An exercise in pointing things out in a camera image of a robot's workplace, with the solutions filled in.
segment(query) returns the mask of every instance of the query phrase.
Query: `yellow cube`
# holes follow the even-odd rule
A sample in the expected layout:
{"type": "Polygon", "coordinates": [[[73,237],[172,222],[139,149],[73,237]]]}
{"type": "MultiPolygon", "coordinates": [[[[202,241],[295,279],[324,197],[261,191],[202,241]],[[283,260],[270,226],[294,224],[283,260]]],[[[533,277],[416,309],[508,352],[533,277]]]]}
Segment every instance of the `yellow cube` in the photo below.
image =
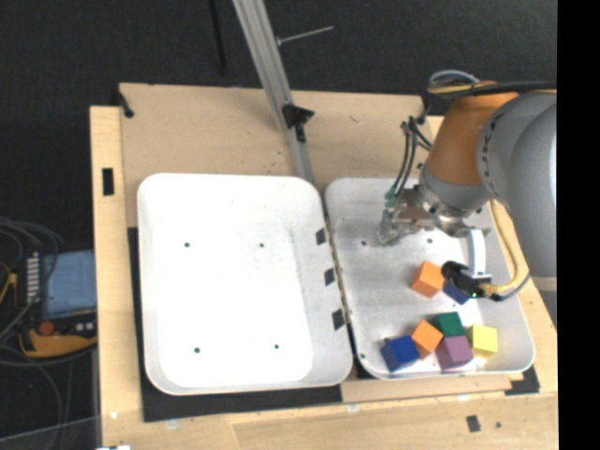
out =
{"type": "Polygon", "coordinates": [[[488,358],[498,351],[498,331],[491,326],[474,324],[467,332],[474,356],[488,358]]]}

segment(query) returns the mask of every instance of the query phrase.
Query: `wooden table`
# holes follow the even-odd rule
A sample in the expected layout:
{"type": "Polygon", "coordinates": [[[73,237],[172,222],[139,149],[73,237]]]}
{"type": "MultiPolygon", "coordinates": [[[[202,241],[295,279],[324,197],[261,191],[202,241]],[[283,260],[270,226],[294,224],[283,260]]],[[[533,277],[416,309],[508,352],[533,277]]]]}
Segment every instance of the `wooden table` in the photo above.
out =
{"type": "MultiPolygon", "coordinates": [[[[125,88],[135,90],[134,95],[140,91],[164,92],[164,95],[174,92],[211,99],[218,102],[208,110],[211,121],[219,122],[223,118],[237,121],[259,141],[281,138],[272,134],[278,132],[263,90],[160,85],[147,90],[135,86],[125,88]],[[240,106],[240,101],[247,105],[240,106]]],[[[358,156],[362,151],[377,149],[378,145],[389,146],[386,139],[395,138],[390,137],[390,132],[397,130],[407,108],[414,111],[416,97],[324,92],[293,92],[293,96],[297,105],[316,111],[307,124],[307,135],[320,190],[340,175],[395,176],[398,159],[387,160],[389,155],[399,156],[399,148],[380,148],[372,161],[358,156]],[[358,125],[363,125],[363,133],[352,129],[358,125]],[[333,135],[337,139],[335,151],[326,146],[333,135]],[[377,168],[368,171],[369,165],[377,168]]],[[[533,368],[539,381],[537,392],[506,395],[506,391],[525,378],[522,374],[397,382],[359,380],[352,374],[341,385],[343,402],[340,404],[145,423],[131,296],[127,239],[130,222],[126,204],[131,189],[126,191],[129,184],[124,177],[122,113],[119,107],[92,107],[90,111],[104,445],[125,443],[134,450],[558,448],[557,334],[532,284],[521,291],[519,299],[536,350],[533,368]],[[106,192],[104,187],[103,175],[107,170],[112,172],[112,192],[106,192]],[[468,425],[475,419],[479,429],[468,425]]],[[[186,115],[179,113],[178,118],[185,121],[186,115]]],[[[429,118],[433,134],[440,121],[440,117],[429,118]]],[[[231,127],[219,130],[227,139],[231,127]]],[[[224,157],[233,161],[238,151],[232,135],[224,157]]],[[[290,158],[287,152],[282,155],[284,159],[290,158]]],[[[290,161],[282,165],[285,168],[281,167],[281,174],[293,172],[290,161]]],[[[501,222],[508,238],[516,242],[511,220],[505,213],[501,222]]]]}

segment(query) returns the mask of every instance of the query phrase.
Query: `blue cube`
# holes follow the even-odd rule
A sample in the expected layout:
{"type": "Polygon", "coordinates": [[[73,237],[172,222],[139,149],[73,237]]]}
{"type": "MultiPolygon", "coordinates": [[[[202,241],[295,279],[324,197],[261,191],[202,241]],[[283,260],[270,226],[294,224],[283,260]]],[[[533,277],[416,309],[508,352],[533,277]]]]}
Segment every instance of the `blue cube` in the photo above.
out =
{"type": "Polygon", "coordinates": [[[381,352],[390,371],[406,367],[419,359],[419,351],[410,335],[387,340],[381,352]]]}
{"type": "Polygon", "coordinates": [[[468,294],[466,294],[464,291],[462,291],[459,287],[457,287],[450,280],[446,280],[443,283],[442,290],[446,295],[448,295],[450,298],[452,298],[459,305],[462,305],[465,302],[467,302],[468,300],[471,300],[471,297],[468,294]]]}

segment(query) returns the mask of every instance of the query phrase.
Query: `black mat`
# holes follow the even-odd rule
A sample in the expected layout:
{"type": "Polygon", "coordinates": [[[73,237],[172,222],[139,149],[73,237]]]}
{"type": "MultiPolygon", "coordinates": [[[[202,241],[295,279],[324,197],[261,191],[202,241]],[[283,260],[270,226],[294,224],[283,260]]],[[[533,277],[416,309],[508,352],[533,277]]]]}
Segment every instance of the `black mat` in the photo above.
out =
{"type": "Polygon", "coordinates": [[[339,403],[339,385],[318,388],[245,392],[206,396],[176,397],[158,390],[148,379],[143,362],[142,309],[140,303],[140,267],[138,229],[127,229],[131,262],[131,285],[135,312],[136,337],[142,382],[143,419],[146,422],[209,415],[215,413],[258,412],[339,403]]]}

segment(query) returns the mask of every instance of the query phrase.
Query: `black clamp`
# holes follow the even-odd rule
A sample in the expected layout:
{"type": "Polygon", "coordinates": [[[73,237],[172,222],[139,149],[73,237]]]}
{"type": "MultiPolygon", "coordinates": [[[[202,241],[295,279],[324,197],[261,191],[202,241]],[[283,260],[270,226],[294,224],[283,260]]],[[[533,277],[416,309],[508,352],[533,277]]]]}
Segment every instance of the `black clamp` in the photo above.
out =
{"type": "Polygon", "coordinates": [[[315,114],[312,110],[296,107],[291,103],[285,105],[282,109],[283,117],[288,128],[294,128],[296,131],[296,139],[299,142],[306,143],[307,136],[304,132],[304,124],[315,114]]]}
{"type": "Polygon", "coordinates": [[[455,287],[465,292],[470,298],[481,298],[487,296],[486,291],[480,287],[482,283],[490,283],[490,277],[474,278],[465,273],[468,267],[462,263],[446,262],[442,265],[442,275],[450,280],[455,287]]]}

